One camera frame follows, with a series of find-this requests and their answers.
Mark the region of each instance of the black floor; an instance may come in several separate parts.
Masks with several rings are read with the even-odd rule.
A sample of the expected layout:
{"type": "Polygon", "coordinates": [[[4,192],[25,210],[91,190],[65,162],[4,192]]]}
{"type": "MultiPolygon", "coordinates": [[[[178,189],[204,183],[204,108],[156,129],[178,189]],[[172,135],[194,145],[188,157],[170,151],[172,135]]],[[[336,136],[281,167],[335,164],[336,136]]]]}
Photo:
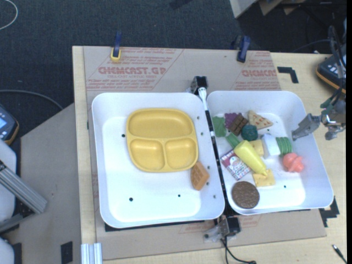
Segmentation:
{"type": "MultiPolygon", "coordinates": [[[[56,114],[55,103],[73,103],[72,46],[111,46],[121,30],[129,47],[230,49],[248,35],[251,50],[292,52],[326,39],[330,25],[342,34],[347,16],[347,0],[308,0],[289,15],[278,7],[266,16],[256,3],[237,19],[229,0],[10,1],[18,17],[0,30],[0,104],[18,120],[19,136],[56,114]]],[[[0,0],[0,28],[14,16],[0,0]]],[[[315,50],[330,53],[327,43],[298,52],[315,50]]]]}

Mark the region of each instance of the wooden table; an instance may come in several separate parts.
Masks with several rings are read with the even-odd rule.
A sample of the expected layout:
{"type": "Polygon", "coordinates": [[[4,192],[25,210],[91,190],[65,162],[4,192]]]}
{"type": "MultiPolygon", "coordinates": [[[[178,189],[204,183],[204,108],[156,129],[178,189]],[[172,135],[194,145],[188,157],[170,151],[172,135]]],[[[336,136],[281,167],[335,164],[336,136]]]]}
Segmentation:
{"type": "MultiPolygon", "coordinates": [[[[278,73],[282,90],[297,94],[303,101],[307,113],[319,115],[320,104],[329,98],[333,89],[323,83],[315,74],[315,68],[329,55],[271,53],[275,67],[292,67],[298,84],[293,84],[289,74],[278,73]]],[[[89,134],[87,130],[87,104],[85,93],[83,47],[73,47],[74,91],[76,112],[76,133],[78,150],[81,242],[96,242],[95,218],[92,195],[89,134]]],[[[328,220],[327,236],[318,239],[294,240],[279,243],[249,245],[231,248],[233,254],[244,260],[257,263],[343,263],[332,248],[339,247],[347,258],[347,203],[346,203],[346,132],[338,134],[331,141],[325,140],[327,129],[320,126],[314,136],[324,165],[329,175],[335,199],[339,208],[337,218],[328,220]]],[[[180,252],[157,256],[146,256],[104,263],[225,263],[224,249],[210,249],[180,252]]]]}

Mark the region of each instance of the blue clamp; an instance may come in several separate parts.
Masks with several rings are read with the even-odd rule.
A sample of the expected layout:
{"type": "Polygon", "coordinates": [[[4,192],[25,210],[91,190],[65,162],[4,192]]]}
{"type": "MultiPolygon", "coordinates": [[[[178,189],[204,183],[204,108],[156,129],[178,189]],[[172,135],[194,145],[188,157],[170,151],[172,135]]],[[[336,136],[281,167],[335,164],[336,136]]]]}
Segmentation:
{"type": "Polygon", "coordinates": [[[240,44],[240,51],[237,53],[237,61],[244,63],[246,61],[247,50],[251,43],[251,38],[249,36],[243,36],[240,44]]]}
{"type": "Polygon", "coordinates": [[[114,47],[111,49],[110,59],[113,62],[118,62],[121,58],[121,50],[120,50],[120,43],[121,43],[121,31],[117,31],[115,35],[115,43],[114,47]]]}

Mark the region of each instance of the toy pizza slice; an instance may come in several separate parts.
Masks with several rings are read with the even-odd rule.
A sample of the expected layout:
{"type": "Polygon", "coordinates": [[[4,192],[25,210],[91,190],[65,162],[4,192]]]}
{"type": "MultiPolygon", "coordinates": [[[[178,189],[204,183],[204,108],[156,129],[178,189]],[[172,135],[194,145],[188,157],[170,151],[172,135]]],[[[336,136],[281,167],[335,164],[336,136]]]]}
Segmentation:
{"type": "Polygon", "coordinates": [[[255,113],[254,111],[248,111],[248,121],[249,121],[249,124],[256,126],[257,130],[267,128],[273,125],[273,123],[270,120],[255,113]]]}

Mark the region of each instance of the yellow plate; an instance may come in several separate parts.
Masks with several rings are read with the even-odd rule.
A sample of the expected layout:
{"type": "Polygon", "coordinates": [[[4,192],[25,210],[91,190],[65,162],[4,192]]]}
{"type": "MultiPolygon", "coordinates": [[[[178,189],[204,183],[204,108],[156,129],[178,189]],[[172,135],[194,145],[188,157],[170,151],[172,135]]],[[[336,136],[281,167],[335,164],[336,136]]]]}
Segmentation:
{"type": "Polygon", "coordinates": [[[126,138],[133,164],[143,171],[183,171],[198,159],[193,121],[178,109],[138,109],[128,116],[126,138]]]}

